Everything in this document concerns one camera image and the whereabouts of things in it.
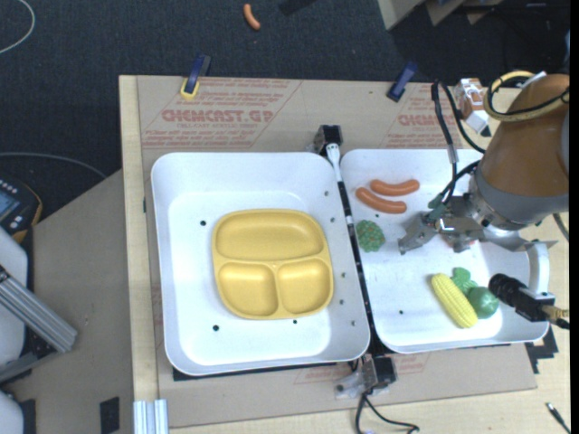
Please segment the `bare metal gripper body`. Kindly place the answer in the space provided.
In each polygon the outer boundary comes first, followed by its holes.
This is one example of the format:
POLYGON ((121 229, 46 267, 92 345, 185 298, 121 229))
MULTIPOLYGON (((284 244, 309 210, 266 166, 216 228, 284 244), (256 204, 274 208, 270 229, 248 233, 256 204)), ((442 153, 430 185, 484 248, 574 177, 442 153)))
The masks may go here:
POLYGON ((478 194, 452 196, 446 202, 437 196, 428 208, 434 229, 456 253, 468 250, 475 241, 484 241, 485 230, 494 219, 490 206, 478 194))

